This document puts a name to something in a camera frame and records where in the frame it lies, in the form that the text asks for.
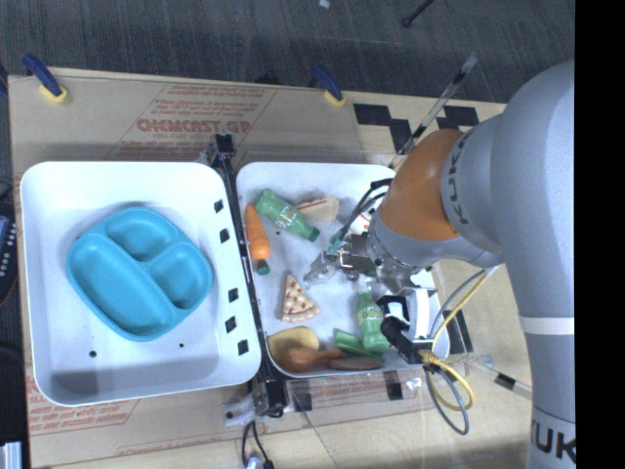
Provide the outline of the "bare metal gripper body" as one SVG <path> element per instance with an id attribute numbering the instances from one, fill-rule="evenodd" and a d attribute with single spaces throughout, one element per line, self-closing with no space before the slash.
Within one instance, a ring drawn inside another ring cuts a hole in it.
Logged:
<path id="1" fill-rule="evenodd" d="M 386 253 L 371 235 L 348 234 L 339 250 L 340 268 L 350 277 L 363 275 L 381 282 L 386 264 Z"/>

